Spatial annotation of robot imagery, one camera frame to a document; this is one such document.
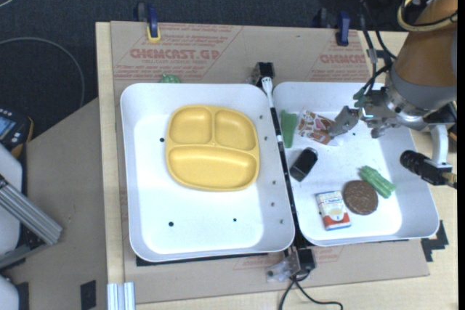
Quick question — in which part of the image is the yellow divided plate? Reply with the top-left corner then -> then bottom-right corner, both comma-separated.
164,104 -> 262,193

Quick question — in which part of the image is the white and orange carton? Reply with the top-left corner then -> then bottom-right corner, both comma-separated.
315,189 -> 352,232

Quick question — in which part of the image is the white plastic tray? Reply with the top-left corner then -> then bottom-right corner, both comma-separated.
271,81 -> 441,248
119,82 -> 296,264

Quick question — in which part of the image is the black cylinder on white bracket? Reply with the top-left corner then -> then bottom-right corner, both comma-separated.
399,123 -> 456,188

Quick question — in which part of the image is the white packet with brown print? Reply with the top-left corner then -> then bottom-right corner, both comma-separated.
295,108 -> 339,147

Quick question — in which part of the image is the thin black and white rod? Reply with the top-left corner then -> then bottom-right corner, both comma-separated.
261,77 -> 303,248

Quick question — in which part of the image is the brown round biscuit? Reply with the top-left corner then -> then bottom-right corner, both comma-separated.
342,179 -> 380,216

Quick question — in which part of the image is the small black bottle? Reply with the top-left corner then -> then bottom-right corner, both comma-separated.
288,147 -> 320,183

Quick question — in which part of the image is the green ribbed toy vegetable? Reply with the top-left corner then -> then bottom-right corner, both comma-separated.
359,165 -> 397,200

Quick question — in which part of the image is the brown cardboard board red print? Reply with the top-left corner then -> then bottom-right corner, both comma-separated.
110,20 -> 432,304

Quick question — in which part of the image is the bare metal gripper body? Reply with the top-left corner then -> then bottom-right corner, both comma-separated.
358,88 -> 436,132

